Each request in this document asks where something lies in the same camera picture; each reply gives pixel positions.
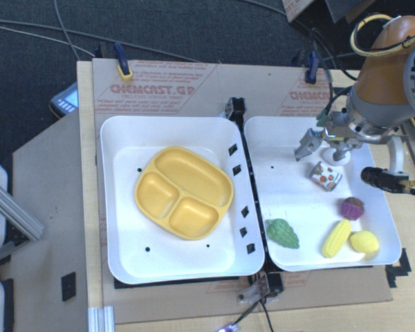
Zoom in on white can with red print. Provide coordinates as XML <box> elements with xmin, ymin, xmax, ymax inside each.
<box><xmin>308</xmin><ymin>160</ymin><xmax>344</xmax><ymax>192</ymax></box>

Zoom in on brown cardboard board red print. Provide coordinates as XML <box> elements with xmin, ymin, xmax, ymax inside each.
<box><xmin>91</xmin><ymin>57</ymin><xmax>394</xmax><ymax>324</ymax></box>

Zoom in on purple cupcake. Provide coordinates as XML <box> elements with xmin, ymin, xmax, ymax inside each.
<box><xmin>340</xmin><ymin>196</ymin><xmax>365</xmax><ymax>221</ymax></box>

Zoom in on white plastic tray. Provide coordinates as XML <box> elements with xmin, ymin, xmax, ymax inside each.
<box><xmin>100</xmin><ymin>115</ymin><xmax>266</xmax><ymax>286</ymax></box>
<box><xmin>243</xmin><ymin>116</ymin><xmax>403</xmax><ymax>273</ymax></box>

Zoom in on green grapes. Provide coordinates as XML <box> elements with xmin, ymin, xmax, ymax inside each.
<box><xmin>265</xmin><ymin>218</ymin><xmax>301</xmax><ymax>250</ymax></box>

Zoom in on black cylinder on white bracket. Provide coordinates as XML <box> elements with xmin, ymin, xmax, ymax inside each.
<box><xmin>360</xmin><ymin>135</ymin><xmax>411</xmax><ymax>194</ymax></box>

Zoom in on yellow corn cob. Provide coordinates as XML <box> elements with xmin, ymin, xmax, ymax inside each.
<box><xmin>321</xmin><ymin>219</ymin><xmax>353</xmax><ymax>259</ymax></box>

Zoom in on thin black rod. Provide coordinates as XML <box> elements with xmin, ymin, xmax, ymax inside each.
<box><xmin>239</xmin><ymin>116</ymin><xmax>269</xmax><ymax>277</ymax></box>

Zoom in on yellow lemon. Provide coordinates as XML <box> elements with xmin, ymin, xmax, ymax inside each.
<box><xmin>349</xmin><ymin>230</ymin><xmax>380</xmax><ymax>255</ymax></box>

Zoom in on white round object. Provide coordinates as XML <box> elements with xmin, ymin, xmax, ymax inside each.
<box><xmin>322</xmin><ymin>147</ymin><xmax>351</xmax><ymax>167</ymax></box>

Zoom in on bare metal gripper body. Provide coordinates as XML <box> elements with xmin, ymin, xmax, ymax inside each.
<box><xmin>322</xmin><ymin>110</ymin><xmax>394</xmax><ymax>149</ymax></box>

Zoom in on yellow divided plate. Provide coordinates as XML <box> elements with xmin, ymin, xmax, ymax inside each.
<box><xmin>133</xmin><ymin>145</ymin><xmax>235</xmax><ymax>242</ymax></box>

